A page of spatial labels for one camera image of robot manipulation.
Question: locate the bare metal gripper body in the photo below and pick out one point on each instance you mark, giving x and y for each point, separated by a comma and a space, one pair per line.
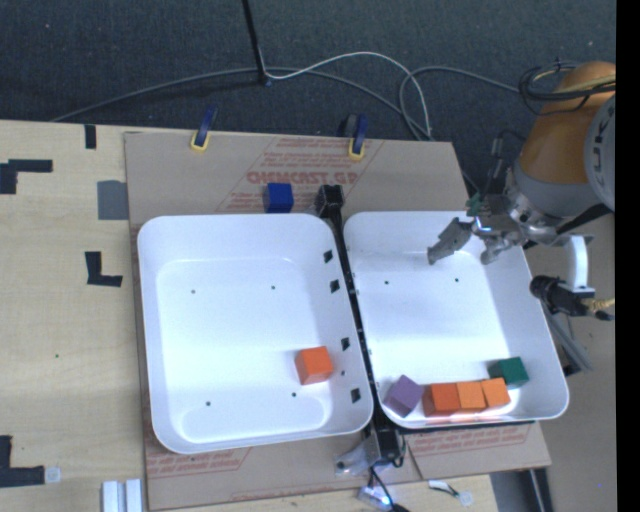
515, 220

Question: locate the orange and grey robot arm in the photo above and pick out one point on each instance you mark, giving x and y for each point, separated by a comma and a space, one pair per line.
560, 150

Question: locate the blue cube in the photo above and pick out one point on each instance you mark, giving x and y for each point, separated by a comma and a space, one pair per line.
278, 197

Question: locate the green cube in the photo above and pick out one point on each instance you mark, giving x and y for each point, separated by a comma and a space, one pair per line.
511, 371

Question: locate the brown cardboard board red print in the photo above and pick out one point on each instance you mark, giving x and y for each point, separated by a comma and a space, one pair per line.
300, 165

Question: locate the white plastic tray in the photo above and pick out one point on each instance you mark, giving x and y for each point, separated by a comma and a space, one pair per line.
235, 325
440, 320

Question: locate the purple cube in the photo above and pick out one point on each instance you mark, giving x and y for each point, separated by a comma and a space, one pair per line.
404, 396

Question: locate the black cylinder on white bracket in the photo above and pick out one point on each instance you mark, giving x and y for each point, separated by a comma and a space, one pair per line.
570, 285

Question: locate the orange cube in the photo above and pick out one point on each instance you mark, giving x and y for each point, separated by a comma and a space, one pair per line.
471, 395
314, 365
442, 400
496, 392

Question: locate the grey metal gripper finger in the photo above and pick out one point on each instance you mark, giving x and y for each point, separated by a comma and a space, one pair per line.
446, 243
492, 251

